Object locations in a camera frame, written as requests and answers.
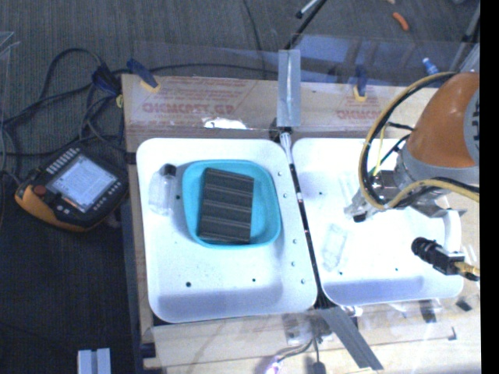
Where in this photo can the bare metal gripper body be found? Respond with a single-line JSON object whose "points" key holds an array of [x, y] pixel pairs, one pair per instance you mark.
{"points": [[430, 205]]}

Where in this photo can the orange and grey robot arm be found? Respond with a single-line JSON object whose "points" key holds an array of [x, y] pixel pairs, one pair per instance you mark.
{"points": [[440, 123]]}

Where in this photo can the white plastic tray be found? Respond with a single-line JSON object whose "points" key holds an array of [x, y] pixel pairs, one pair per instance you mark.
{"points": [[382, 263], [218, 279]]}

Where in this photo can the clear bottle with black cap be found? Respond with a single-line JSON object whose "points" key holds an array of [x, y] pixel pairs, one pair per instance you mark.
{"points": [[160, 193], [354, 205]]}

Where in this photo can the clear plastic bottle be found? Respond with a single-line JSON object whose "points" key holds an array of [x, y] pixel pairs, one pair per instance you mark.
{"points": [[333, 248]]}

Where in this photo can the blue divided plate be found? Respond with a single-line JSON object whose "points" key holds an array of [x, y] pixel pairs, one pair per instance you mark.
{"points": [[269, 193]]}

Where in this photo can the orange carrot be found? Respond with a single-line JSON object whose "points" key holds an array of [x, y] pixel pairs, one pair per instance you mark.
{"points": [[400, 21]]}

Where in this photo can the dark grey ribbed block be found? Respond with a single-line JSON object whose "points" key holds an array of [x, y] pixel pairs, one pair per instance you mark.
{"points": [[226, 207]]}

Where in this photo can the brown cardboard board red print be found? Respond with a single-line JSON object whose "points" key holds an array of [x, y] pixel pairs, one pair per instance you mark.
{"points": [[218, 103]]}

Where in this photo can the black cylinder on white bracket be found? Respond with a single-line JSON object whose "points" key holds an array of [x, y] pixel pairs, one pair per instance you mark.
{"points": [[436, 252]]}

